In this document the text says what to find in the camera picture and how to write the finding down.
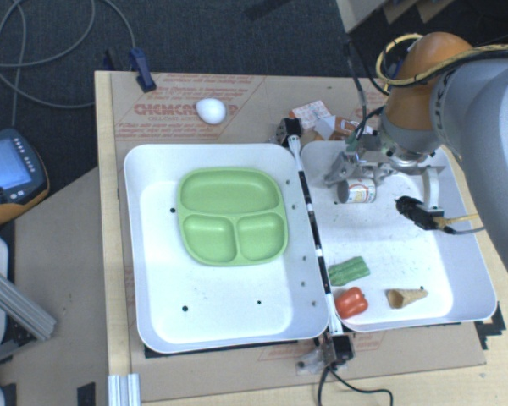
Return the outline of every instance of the red bell pepper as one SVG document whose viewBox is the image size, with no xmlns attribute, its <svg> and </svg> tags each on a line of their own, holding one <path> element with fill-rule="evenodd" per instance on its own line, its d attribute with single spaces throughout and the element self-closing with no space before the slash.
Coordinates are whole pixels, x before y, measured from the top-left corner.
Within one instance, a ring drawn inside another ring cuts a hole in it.
<svg viewBox="0 0 508 406">
<path fill-rule="evenodd" d="M 368 308 L 369 304 L 358 287 L 349 288 L 335 300 L 335 307 L 341 319 L 358 315 Z"/>
</svg>

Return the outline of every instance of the egg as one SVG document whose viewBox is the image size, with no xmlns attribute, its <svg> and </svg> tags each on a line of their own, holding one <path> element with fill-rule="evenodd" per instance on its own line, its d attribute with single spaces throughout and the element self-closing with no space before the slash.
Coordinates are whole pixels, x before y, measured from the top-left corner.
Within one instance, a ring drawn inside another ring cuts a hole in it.
<svg viewBox="0 0 508 406">
<path fill-rule="evenodd" d="M 211 125 L 218 125 L 226 118 L 226 106 L 216 98 L 201 99 L 196 103 L 196 111 L 203 122 Z"/>
</svg>

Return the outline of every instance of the blue connector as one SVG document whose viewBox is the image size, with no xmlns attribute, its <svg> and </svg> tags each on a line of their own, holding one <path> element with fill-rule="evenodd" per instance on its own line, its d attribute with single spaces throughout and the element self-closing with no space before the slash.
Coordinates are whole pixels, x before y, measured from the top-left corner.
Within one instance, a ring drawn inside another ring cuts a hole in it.
<svg viewBox="0 0 508 406">
<path fill-rule="evenodd" d="M 156 83 L 151 77 L 151 71 L 146 61 L 146 55 L 140 48 L 132 48 L 129 53 L 133 70 L 139 72 L 137 83 L 144 92 L 156 90 Z"/>
</svg>

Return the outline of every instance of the green cucumber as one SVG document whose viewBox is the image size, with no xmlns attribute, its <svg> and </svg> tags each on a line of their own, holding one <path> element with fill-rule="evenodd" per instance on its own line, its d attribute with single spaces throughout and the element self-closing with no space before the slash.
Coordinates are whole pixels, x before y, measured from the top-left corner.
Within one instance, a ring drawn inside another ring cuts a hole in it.
<svg viewBox="0 0 508 406">
<path fill-rule="evenodd" d="M 328 274 L 331 285 L 340 287 L 350 281 L 370 275 L 371 271 L 363 260 L 363 257 L 359 255 L 347 261 L 343 261 L 342 263 L 338 263 L 337 265 L 330 266 Z"/>
</svg>

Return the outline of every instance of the blue screen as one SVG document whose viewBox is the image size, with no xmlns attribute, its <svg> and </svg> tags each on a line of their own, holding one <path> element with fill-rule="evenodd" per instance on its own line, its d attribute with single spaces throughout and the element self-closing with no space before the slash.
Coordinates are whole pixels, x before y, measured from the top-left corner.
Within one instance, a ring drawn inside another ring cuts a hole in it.
<svg viewBox="0 0 508 406">
<path fill-rule="evenodd" d="M 31 181 L 11 140 L 0 140 L 0 187 L 9 189 Z"/>
</svg>

